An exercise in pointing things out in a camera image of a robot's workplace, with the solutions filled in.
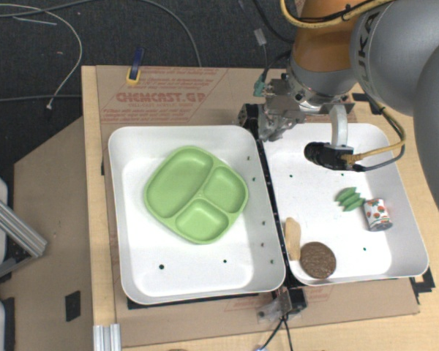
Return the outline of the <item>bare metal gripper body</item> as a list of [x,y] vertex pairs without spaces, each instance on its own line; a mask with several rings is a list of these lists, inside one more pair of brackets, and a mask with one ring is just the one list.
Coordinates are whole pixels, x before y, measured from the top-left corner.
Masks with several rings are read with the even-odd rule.
[[269,118],[280,118],[304,123],[307,116],[317,115],[331,96],[319,93],[297,80],[272,79],[264,90],[263,111]]

